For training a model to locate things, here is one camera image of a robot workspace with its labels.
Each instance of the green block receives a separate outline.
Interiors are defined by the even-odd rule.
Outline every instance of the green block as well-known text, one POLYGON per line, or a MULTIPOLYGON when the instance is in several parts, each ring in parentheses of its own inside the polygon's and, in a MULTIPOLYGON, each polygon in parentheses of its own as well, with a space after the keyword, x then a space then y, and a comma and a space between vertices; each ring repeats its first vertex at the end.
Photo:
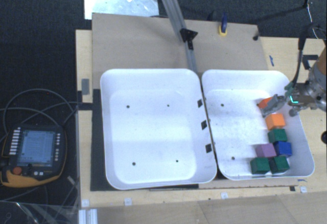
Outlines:
POLYGON ((286 170, 290 169, 290 165, 288 165, 287 159, 285 156, 276 156, 272 160, 269 161, 269 166, 271 173, 283 173, 286 170))
POLYGON ((287 141, 286 132, 283 128, 275 128, 268 132, 268 138, 270 143, 276 141, 287 141))
POLYGON ((252 174, 266 174, 270 170, 268 158, 255 158, 250 163, 252 174))

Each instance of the block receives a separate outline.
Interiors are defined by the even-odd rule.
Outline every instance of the block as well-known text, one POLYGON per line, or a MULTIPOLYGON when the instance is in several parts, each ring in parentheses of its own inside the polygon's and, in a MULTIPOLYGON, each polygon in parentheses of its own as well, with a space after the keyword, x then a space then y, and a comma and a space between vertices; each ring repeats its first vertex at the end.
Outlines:
POLYGON ((267 99, 263 99, 262 101, 260 101, 260 103, 258 104, 259 108, 265 108, 268 105, 268 102, 272 99, 272 97, 267 98, 267 99))
POLYGON ((266 117, 266 124, 268 130, 272 130, 274 128, 282 128, 285 127, 285 120, 283 114, 276 113, 270 114, 266 117))
POLYGON ((267 158, 255 158, 250 164, 252 174, 266 174, 270 170, 267 158))
POLYGON ((277 141, 274 143, 277 156, 289 157, 292 155, 292 145, 289 142, 277 141))
POLYGON ((255 148, 255 152, 259 158, 272 158, 277 156, 274 145, 272 143, 259 145, 255 148))
POLYGON ((268 138, 270 143, 276 141, 287 141, 287 135, 283 128, 275 128, 268 132, 268 138))
POLYGON ((269 166, 272 174, 283 173, 290 169, 285 156, 276 156, 269 161, 269 166))

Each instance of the orange block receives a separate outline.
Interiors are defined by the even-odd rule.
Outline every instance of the orange block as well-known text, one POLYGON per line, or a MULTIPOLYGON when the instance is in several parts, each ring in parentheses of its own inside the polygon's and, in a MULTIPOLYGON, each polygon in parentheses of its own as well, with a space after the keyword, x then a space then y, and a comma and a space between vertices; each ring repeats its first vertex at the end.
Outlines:
POLYGON ((268 102, 272 99, 272 97, 267 98, 267 99, 263 99, 262 101, 260 101, 260 103, 258 104, 259 108, 265 108, 268 105, 268 102))
POLYGON ((266 124, 268 130, 272 130, 274 128, 282 128, 285 127, 285 120, 283 114, 270 114, 266 117, 266 124))

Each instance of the empty white tray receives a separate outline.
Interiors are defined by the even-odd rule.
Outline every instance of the empty white tray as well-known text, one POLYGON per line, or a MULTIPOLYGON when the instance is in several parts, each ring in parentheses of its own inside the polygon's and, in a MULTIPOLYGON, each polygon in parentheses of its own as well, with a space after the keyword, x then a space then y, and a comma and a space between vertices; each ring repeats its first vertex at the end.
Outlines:
POLYGON ((284 127, 293 155, 290 169, 282 174, 271 172, 252 175, 250 161, 255 147, 269 143, 268 129, 257 104, 274 94, 284 95, 288 78, 277 71, 209 70, 202 76, 203 93, 222 174, 231 180, 265 177, 309 176, 314 161, 299 115, 289 116, 290 106, 278 113, 285 118, 284 127))
POLYGON ((105 169, 116 189, 211 181, 217 173, 198 76, 186 69, 101 77, 105 169))

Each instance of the blue block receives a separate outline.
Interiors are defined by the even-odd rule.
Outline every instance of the blue block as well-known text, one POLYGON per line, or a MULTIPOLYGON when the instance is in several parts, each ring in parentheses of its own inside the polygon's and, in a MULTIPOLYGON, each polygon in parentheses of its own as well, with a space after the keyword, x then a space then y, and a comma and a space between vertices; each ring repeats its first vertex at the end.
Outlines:
POLYGON ((292 146, 289 142, 277 141, 274 143, 277 156, 286 156, 287 158, 292 155, 292 146))

